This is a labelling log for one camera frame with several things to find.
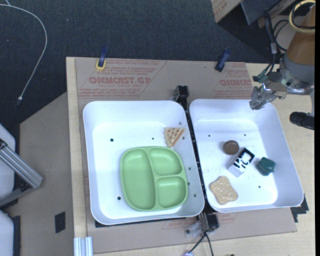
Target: wooden table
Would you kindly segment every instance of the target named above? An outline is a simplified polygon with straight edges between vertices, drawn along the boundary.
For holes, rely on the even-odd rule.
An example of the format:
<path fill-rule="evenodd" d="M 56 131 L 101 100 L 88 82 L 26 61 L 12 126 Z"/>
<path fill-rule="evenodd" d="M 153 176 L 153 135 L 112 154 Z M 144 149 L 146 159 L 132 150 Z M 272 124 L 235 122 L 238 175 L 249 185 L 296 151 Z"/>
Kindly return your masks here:
<path fill-rule="evenodd" d="M 70 132 L 70 156 L 72 175 L 73 227 L 74 237 L 87 237 L 86 209 L 83 185 L 80 121 L 77 97 L 76 63 L 74 57 L 66 58 L 67 95 Z M 265 64 L 248 63 L 250 77 L 261 72 Z M 315 255 L 315 133 L 312 130 L 293 125 L 289 116 L 294 111 L 310 112 L 309 96 L 288 95 L 284 100 L 275 100 L 282 128 L 297 169 L 309 211 L 298 216 L 297 232 L 256 237 L 219 240 L 212 243 L 214 255 L 235 256 L 300 256 Z M 137 249 L 95 254 L 99 256 L 179 256 L 192 248 L 193 244 L 181 244 L 156 248 Z M 194 251 L 195 255 L 211 255 L 209 246 L 202 242 Z"/>

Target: green plate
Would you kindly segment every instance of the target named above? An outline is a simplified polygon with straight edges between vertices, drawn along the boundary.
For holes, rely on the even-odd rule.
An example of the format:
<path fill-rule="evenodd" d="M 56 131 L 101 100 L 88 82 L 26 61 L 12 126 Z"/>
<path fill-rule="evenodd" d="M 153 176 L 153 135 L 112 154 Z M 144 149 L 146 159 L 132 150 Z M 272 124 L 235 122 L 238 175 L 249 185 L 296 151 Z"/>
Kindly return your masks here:
<path fill-rule="evenodd" d="M 121 157 L 122 189 L 128 204 L 138 211 L 160 211 L 182 205 L 188 184 L 180 156 L 164 146 L 127 150 Z"/>

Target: cardboard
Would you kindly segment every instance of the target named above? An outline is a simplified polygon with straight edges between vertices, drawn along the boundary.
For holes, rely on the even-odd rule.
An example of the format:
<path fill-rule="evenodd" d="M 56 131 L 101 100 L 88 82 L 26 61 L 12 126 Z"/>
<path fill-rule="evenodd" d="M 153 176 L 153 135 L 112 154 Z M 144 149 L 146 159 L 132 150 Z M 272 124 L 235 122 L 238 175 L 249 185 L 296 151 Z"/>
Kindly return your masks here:
<path fill-rule="evenodd" d="M 215 22 L 221 21 L 241 2 L 242 0 L 211 0 Z"/>
<path fill-rule="evenodd" d="M 105 70 L 98 71 L 96 62 L 96 58 L 75 58 L 86 225 L 87 235 L 93 238 L 94 253 L 195 243 L 199 238 L 186 235 L 185 230 L 197 221 L 196 217 L 96 225 L 90 209 L 82 111 L 87 103 L 96 100 L 168 100 L 178 85 L 188 86 L 188 103 L 195 99 L 249 99 L 252 84 L 246 64 L 226 62 L 219 72 L 212 61 L 107 59 Z M 297 230 L 290 208 L 215 214 L 220 227 L 210 234 L 211 240 Z"/>

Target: wooden edge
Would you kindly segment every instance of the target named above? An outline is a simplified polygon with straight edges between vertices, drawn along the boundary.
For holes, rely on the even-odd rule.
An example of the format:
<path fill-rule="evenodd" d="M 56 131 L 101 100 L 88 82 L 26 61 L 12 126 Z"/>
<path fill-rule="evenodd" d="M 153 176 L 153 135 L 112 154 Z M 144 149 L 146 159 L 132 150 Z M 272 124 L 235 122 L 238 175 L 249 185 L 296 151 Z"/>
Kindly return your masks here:
<path fill-rule="evenodd" d="M 79 108 L 77 97 L 76 60 L 66 57 L 66 80 L 68 96 L 69 133 L 70 133 L 70 158 L 72 180 L 72 206 L 73 228 L 75 238 L 87 236 L 85 188 L 83 176 L 83 163 L 81 155 L 81 137 Z"/>

